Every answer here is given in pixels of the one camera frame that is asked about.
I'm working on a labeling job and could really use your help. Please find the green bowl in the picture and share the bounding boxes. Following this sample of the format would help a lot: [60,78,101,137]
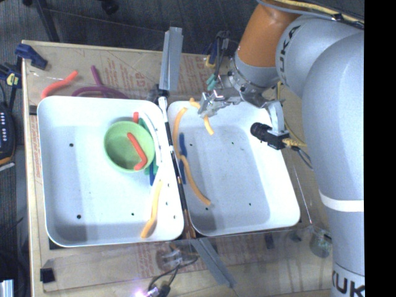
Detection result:
[103,120,156,174]

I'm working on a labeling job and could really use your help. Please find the white plastic tray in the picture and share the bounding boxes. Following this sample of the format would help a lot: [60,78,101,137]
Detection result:
[166,98,302,238]
[37,95,185,248]

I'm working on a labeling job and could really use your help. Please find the brown cardboard board red print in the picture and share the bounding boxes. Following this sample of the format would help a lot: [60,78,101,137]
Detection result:
[21,40,334,293]

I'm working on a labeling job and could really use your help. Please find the purple stick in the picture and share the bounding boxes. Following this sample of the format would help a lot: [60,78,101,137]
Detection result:
[71,65,129,100]

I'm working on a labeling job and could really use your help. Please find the red bent stick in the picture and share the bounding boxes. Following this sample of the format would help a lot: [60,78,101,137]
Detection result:
[126,132,149,171]

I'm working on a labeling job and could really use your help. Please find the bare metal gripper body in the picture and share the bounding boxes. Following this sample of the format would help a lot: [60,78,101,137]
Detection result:
[213,69,267,108]

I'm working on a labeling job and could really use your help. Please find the white curved strip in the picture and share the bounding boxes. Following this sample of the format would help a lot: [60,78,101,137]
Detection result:
[139,109,165,167]

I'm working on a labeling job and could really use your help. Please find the green stick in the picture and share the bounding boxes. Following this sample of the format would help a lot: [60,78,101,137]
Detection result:
[137,117,160,176]

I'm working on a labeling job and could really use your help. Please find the orange-red stick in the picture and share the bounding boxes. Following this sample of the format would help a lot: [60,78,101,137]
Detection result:
[40,70,79,100]

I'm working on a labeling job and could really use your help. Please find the thin black and white rod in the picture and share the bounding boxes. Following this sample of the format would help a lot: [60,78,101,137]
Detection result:
[157,95,196,239]

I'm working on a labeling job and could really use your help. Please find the black cylinder on white bracket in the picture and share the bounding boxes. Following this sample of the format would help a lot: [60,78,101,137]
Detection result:
[250,99,291,151]

